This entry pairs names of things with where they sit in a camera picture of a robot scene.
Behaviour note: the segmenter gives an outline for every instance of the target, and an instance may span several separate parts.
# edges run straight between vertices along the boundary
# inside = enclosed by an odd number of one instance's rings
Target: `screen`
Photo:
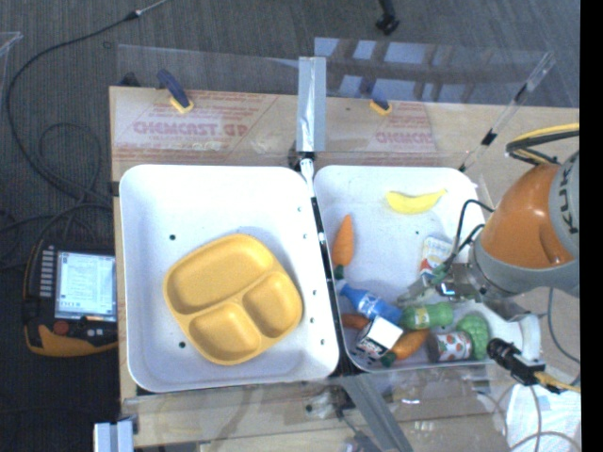
[[[56,318],[116,321],[115,257],[60,251]]]

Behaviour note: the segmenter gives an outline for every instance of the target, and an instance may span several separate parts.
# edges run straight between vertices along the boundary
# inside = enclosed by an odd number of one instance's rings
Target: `green vegetable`
[[[483,360],[490,341],[488,323],[479,315],[466,315],[456,324],[458,331],[464,331],[471,337],[471,358]]]

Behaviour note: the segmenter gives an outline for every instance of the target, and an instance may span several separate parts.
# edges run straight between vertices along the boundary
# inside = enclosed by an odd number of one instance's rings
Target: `yellow plate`
[[[291,333],[302,298],[272,252],[230,234],[188,254],[168,271],[163,295],[182,331],[207,360],[243,363]]]

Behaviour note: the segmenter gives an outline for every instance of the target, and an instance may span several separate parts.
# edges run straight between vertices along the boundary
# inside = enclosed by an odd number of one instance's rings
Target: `red button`
[[[57,335],[66,335],[69,331],[69,323],[64,320],[56,321],[53,325],[53,332]]]

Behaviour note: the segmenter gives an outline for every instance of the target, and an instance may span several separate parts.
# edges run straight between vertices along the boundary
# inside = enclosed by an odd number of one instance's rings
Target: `banana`
[[[404,215],[416,215],[432,209],[438,200],[446,194],[444,188],[420,196],[408,196],[401,192],[389,191],[385,197],[394,211]]]

